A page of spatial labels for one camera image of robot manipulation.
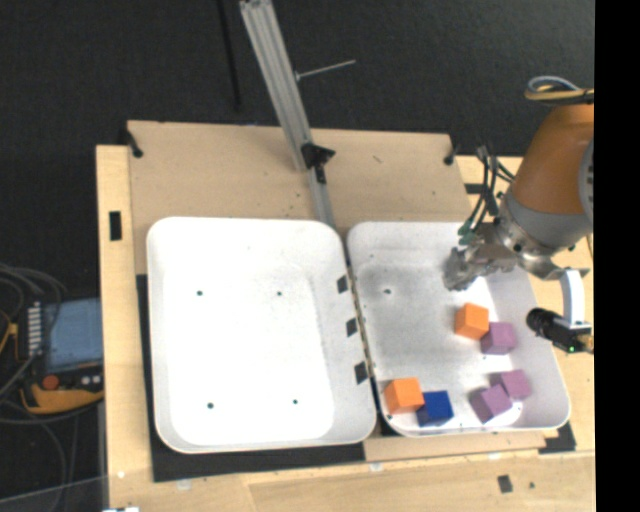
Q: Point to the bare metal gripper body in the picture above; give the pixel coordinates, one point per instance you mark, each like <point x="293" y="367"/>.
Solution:
<point x="525" y="255"/>

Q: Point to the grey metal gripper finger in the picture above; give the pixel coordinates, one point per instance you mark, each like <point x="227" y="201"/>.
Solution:
<point x="454" y="272"/>
<point x="471" y="279"/>

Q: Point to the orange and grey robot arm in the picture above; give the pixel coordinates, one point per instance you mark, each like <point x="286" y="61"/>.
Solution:
<point x="550" y="165"/>

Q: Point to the orange cube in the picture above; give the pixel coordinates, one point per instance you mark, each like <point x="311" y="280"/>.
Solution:
<point x="471" y="320"/>
<point x="404" y="395"/>

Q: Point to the purple cube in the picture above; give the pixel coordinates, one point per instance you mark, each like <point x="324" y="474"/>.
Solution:
<point x="491" y="402"/>
<point x="515" y="384"/>
<point x="499" y="338"/>

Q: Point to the white plastic tray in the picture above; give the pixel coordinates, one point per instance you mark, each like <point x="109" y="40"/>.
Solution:
<point x="415" y="330"/>
<point x="250" y="340"/>

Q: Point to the blue cube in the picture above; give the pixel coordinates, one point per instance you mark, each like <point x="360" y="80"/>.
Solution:
<point x="436" y="407"/>

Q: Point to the brown flat board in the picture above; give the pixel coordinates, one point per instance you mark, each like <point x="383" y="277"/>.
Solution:
<point x="225" y="170"/>

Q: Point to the black cylinder on white bracket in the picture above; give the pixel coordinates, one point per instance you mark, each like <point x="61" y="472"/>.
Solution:
<point x="550" y="325"/>

